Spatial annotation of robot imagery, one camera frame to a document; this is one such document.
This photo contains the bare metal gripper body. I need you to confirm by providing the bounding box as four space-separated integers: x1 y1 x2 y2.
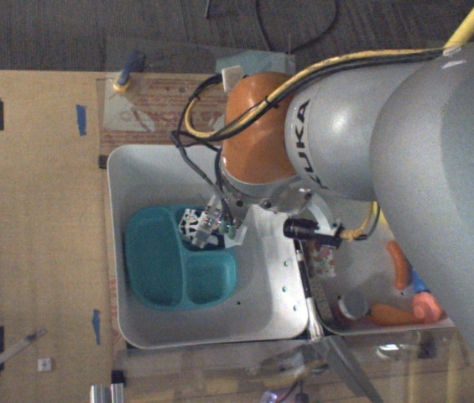
205 189 314 228

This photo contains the black and white patterned packet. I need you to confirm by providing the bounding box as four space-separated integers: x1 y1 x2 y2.
177 207 206 243

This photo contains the teal divided plate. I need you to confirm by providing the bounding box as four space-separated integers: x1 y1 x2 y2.
124 203 238 311

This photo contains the thin black and white rod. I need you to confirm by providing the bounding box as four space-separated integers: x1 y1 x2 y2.
294 239 324 342

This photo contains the white carton with coloured dots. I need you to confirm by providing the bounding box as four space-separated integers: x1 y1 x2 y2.
305 241 338 279

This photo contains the white plastic tray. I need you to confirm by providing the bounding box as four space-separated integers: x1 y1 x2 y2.
106 143 311 350
303 199 458 336

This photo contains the grey can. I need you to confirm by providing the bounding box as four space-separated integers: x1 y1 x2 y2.
336 287 372 322

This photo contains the orange sausage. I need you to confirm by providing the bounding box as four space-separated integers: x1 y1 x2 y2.
386 240 412 291

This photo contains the orange carrot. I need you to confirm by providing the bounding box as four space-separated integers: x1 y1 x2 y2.
367 303 425 327

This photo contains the blue toy piece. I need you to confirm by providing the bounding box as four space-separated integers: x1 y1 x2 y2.
409 269 430 296

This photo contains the pink toy food piece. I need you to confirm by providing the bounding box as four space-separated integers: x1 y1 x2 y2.
412 291 445 325

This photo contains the black cylinder on white bracket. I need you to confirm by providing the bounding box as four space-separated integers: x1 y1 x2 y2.
283 194 345 250

